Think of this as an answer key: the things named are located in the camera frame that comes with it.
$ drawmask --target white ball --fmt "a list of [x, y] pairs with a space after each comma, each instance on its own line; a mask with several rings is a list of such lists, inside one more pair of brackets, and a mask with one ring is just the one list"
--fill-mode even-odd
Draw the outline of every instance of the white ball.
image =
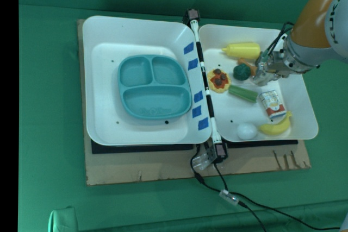
[[253, 139], [257, 134], [257, 128], [252, 123], [242, 123], [237, 127], [237, 135], [240, 139], [250, 140]]

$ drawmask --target yellow mustard bottle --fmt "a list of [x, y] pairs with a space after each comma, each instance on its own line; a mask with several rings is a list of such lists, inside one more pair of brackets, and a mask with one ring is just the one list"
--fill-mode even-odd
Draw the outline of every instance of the yellow mustard bottle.
[[230, 43], [222, 51], [232, 57], [257, 59], [260, 56], [260, 45], [257, 43]]

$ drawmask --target toy banana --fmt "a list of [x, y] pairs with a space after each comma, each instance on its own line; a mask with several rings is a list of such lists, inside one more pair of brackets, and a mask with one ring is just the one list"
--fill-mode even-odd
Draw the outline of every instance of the toy banana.
[[285, 132], [290, 127], [290, 116], [292, 116], [291, 111], [287, 111], [284, 119], [282, 119], [277, 124], [263, 124], [259, 126], [259, 130], [264, 134], [268, 135], [278, 135]]

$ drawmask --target cable connector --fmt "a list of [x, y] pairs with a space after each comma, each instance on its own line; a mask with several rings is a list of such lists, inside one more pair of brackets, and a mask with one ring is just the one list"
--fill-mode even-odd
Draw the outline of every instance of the cable connector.
[[230, 194], [227, 190], [221, 190], [219, 196], [227, 202], [233, 204], [234, 206], [237, 206], [239, 203], [239, 199], [236, 196]]

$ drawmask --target blue tape piece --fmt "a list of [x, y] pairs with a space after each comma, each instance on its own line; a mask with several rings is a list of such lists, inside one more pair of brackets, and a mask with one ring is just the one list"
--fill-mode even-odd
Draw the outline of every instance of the blue tape piece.
[[198, 65], [198, 58], [189, 61], [189, 68], [188, 68], [188, 70], [197, 68], [197, 65]]
[[184, 47], [184, 54], [187, 54], [193, 50], [194, 50], [194, 43], [192, 42]]
[[208, 118], [204, 118], [198, 122], [198, 130], [205, 129], [209, 126]]
[[201, 108], [201, 106], [197, 106], [196, 108], [192, 109], [192, 118], [195, 118], [202, 114]]
[[200, 91], [196, 94], [194, 94], [194, 102], [197, 103], [199, 101], [203, 100], [203, 92]]

